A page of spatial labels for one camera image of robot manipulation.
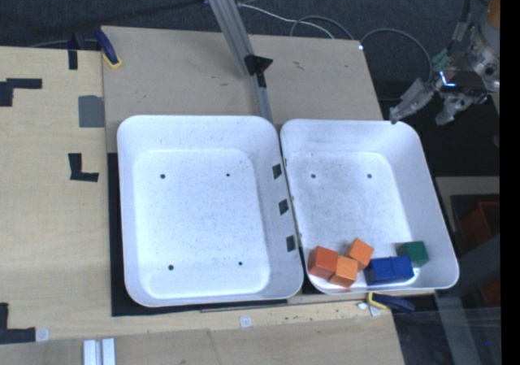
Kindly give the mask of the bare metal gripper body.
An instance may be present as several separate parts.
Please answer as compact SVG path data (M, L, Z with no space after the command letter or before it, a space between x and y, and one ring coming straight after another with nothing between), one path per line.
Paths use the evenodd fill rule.
M443 99L464 95L473 98L473 104L481 104L489 94L499 92L500 67L493 61L479 62L467 54L455 54L435 75L434 86Z

